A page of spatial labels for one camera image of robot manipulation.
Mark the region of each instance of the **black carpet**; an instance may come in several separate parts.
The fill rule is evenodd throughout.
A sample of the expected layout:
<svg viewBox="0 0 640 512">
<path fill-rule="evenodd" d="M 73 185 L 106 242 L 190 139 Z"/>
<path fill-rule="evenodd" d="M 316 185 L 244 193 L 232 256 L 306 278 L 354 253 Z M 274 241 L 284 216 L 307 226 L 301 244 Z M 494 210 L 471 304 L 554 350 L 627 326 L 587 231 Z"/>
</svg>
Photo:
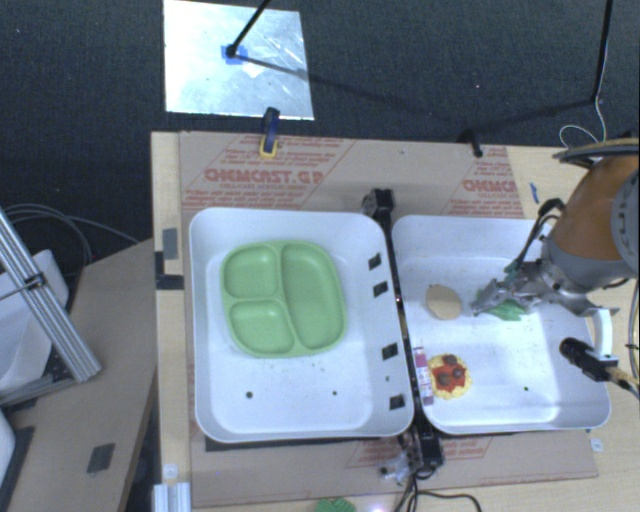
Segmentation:
<svg viewBox="0 0 640 512">
<path fill-rule="evenodd" d="M 556 146 L 559 128 L 577 123 L 600 137 L 589 98 L 604 4 L 275 0 L 301 13 L 316 115 L 281 131 L 453 142 L 471 128 L 481 143 Z M 611 135 L 638 130 L 639 20 L 636 0 L 614 4 L 602 91 Z M 144 239 L 152 131 L 259 130 L 165 112 L 162 23 L 159 0 L 1 3 L 0 205 L 44 203 Z M 127 245 L 86 230 L 96 258 Z M 20 231 L 66 271 L 79 261 L 63 227 Z"/>
</svg>

